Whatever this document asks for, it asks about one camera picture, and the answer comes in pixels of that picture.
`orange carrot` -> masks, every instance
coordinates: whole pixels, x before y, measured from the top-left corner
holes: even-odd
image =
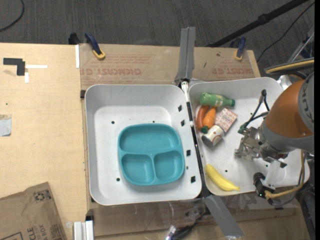
[[[198,115],[196,116],[196,127],[200,131],[200,129],[204,126],[203,125],[203,120],[205,118],[206,112],[208,111],[210,106],[208,105],[203,105],[199,108]]]
[[[203,127],[201,128],[201,132],[203,132],[204,134],[206,134],[208,130],[215,124],[216,112],[217,108],[215,106],[212,106],[205,114],[202,121]]]

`gray carpet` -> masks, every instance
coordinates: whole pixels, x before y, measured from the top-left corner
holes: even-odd
[[[102,44],[179,46],[181,28],[196,27],[195,46],[214,43],[291,0],[23,0],[25,13],[0,42],[67,44],[75,32],[82,42],[90,32]],[[256,58],[280,38],[315,0],[245,33],[246,48]],[[0,0],[0,29],[21,12],[19,0]],[[285,63],[315,23],[312,6],[287,35],[258,62],[266,67]],[[230,42],[222,45],[228,47]]]

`green bottle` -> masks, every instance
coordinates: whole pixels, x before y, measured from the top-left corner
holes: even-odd
[[[236,101],[232,98],[226,98],[218,94],[210,94],[203,92],[200,95],[200,104],[203,106],[209,105],[212,107],[231,107],[233,108]]]

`blue clamp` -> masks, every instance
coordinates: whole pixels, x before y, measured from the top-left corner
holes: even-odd
[[[84,36],[86,40],[91,44],[92,46],[92,52],[96,56],[98,60],[103,60],[106,57],[106,54],[103,50],[100,49],[98,42],[94,38],[94,36],[88,32],[84,33]]]
[[[240,62],[242,60],[243,52],[244,52],[244,49],[245,49],[245,45],[246,45],[246,38],[245,37],[241,37],[239,45],[238,45],[238,49],[234,53],[234,59],[236,61]]]

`banana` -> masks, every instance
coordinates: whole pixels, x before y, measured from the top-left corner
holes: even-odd
[[[208,174],[209,178],[224,191],[240,191],[239,186],[236,186],[230,180],[223,177],[211,164],[206,165],[205,172]]]

